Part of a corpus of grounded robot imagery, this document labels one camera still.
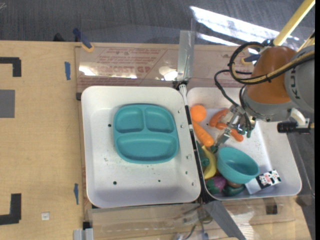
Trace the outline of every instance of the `teal bowl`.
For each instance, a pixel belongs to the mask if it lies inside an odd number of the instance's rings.
[[[233,147],[218,150],[216,166],[226,180],[236,184],[246,184],[260,172],[255,160]]]

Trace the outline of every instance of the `orange fruit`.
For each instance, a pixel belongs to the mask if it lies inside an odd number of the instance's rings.
[[[207,110],[202,105],[194,105],[190,109],[191,119],[195,122],[201,122],[207,116]]]

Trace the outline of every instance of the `black tape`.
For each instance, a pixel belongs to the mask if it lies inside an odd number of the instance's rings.
[[[0,225],[17,224],[21,220],[21,193],[11,194],[10,213],[0,215]]]
[[[12,64],[12,76],[21,77],[21,59],[18,57],[0,57],[0,64]]]

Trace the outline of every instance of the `wooden tabletop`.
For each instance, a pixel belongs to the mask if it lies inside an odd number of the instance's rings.
[[[0,117],[0,222],[13,215],[12,194],[21,196],[18,223],[0,225],[0,239],[71,240],[73,230],[83,226],[76,100],[75,48],[79,46],[76,42],[0,41],[0,57],[21,60],[21,76],[13,77],[12,64],[0,64],[0,90],[14,90],[15,100],[14,117]],[[280,221],[259,220],[259,216],[252,220],[255,214],[250,217],[246,203],[241,211],[239,204],[225,206],[248,239],[311,239],[300,206],[293,198],[288,203],[290,219],[285,220],[282,213]],[[212,239],[227,237],[214,231],[221,229],[208,230]]]

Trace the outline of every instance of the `teal divided plate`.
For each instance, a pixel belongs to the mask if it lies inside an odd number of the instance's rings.
[[[173,116],[167,109],[152,104],[121,107],[114,115],[113,139],[119,156],[136,164],[167,162],[179,148]]]

